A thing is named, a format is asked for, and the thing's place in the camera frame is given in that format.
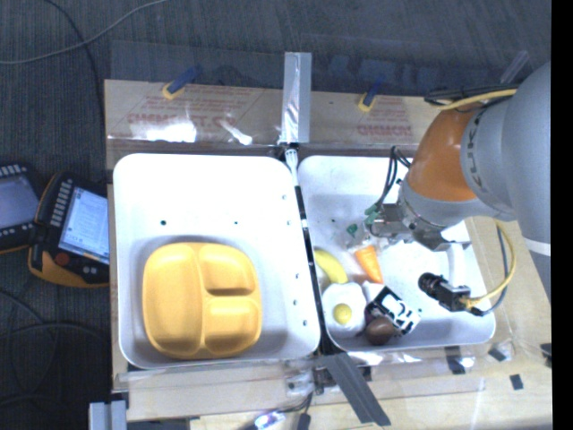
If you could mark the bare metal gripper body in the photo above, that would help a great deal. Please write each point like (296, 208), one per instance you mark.
(394, 222)

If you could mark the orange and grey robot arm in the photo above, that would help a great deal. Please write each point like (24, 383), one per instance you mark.
(506, 150)

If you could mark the orange carrot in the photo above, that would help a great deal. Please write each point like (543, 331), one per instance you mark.
(370, 262)

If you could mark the yellow banana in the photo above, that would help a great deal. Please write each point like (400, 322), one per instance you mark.
(332, 266)

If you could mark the black and white carton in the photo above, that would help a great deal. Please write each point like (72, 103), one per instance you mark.
(396, 309)

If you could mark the white and yellow fried egg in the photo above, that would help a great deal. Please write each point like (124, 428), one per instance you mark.
(342, 312)

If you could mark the brown round ball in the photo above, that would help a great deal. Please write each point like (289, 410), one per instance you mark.
(379, 330)

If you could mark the white plastic tray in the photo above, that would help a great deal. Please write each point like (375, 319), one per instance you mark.
(447, 325)
(215, 195)

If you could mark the yellow divided plate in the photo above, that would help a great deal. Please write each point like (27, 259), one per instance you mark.
(201, 300)

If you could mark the brown cardboard board red print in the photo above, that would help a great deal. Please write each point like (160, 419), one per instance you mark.
(188, 114)

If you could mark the black cylinder on white bracket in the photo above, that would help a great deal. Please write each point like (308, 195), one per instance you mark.
(443, 290)

